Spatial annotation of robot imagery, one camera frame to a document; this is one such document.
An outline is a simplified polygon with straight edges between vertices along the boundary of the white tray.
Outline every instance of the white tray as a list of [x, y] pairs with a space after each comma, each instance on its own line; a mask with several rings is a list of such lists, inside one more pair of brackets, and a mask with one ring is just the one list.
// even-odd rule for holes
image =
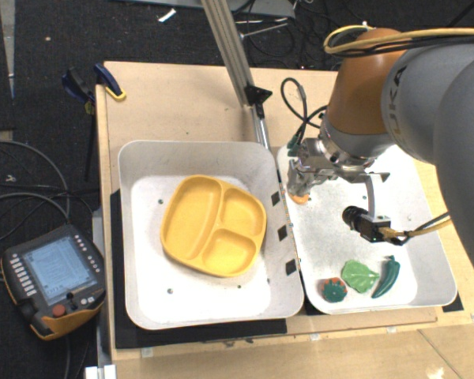
[[[250, 142], [134, 141], [118, 158], [122, 200], [126, 310], [149, 330], [286, 318], [303, 304], [295, 246], [287, 225], [272, 154]], [[267, 213], [261, 252], [232, 278], [195, 271], [169, 258], [160, 224], [177, 185], [193, 174], [230, 182], [257, 197]]]
[[[286, 148], [281, 148], [277, 154], [285, 187], [291, 159], [287, 153]], [[397, 146], [381, 155], [369, 171], [391, 173], [383, 187], [388, 194], [386, 215], [392, 220], [392, 228], [414, 230], [432, 219], [413, 160]], [[454, 300], [457, 287], [437, 232], [412, 238], [404, 246], [394, 246], [386, 242], [369, 243], [359, 233], [350, 231], [342, 220], [342, 212], [349, 205], [368, 209], [365, 184], [350, 184], [342, 178], [327, 181], [311, 190], [311, 200], [305, 205], [285, 196], [306, 296], [316, 309], [340, 314], [443, 306]], [[392, 289], [380, 298], [371, 297], [374, 289], [360, 294], [351, 288], [342, 302], [331, 303], [322, 297], [321, 282], [340, 277], [346, 261], [360, 261], [382, 274], [383, 262], [390, 255], [401, 263], [401, 270]]]

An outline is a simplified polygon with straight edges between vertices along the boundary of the wooden table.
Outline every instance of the wooden table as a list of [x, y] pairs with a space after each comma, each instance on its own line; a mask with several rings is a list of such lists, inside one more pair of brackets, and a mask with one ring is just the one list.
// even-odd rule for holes
[[[453, 227], [440, 231], [463, 310], [442, 307], [308, 316], [287, 319], [288, 334], [253, 339], [184, 343], [148, 349], [116, 349], [110, 195], [119, 188], [118, 153], [135, 140], [254, 141], [249, 111], [235, 96], [224, 67], [107, 62], [127, 98], [114, 101], [96, 87], [107, 312], [112, 363], [118, 378], [332, 379], [474, 377], [474, 269]], [[265, 116], [273, 152], [299, 126], [280, 97], [280, 83], [296, 78], [309, 108], [329, 100], [335, 72], [252, 69], [257, 86], [273, 91]], [[295, 89], [292, 105], [301, 108]], [[312, 129], [309, 136], [315, 136]], [[446, 210], [435, 169], [417, 163], [433, 215]]]

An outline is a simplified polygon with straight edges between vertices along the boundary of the yellow plate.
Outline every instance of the yellow plate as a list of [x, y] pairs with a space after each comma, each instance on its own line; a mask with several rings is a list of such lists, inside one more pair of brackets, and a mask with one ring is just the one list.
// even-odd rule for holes
[[214, 276], [237, 276], [254, 263], [265, 236], [261, 202], [218, 178], [192, 175], [176, 188], [160, 228], [165, 252]]

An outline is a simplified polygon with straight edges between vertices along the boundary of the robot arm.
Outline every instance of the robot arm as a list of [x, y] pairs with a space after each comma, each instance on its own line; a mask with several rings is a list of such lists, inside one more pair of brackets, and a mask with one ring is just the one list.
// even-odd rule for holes
[[[374, 28], [356, 42], [396, 35]], [[368, 184], [365, 169], [392, 144], [436, 166], [474, 265], [473, 40], [345, 58], [318, 138], [305, 139], [290, 161], [288, 193], [300, 203], [333, 178]]]

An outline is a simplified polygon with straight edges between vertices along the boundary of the red button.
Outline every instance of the red button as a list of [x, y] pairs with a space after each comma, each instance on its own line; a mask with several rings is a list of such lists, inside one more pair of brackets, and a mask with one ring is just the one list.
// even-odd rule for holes
[[64, 305], [54, 305], [52, 312], [53, 312], [53, 317], [65, 316], [66, 308]]

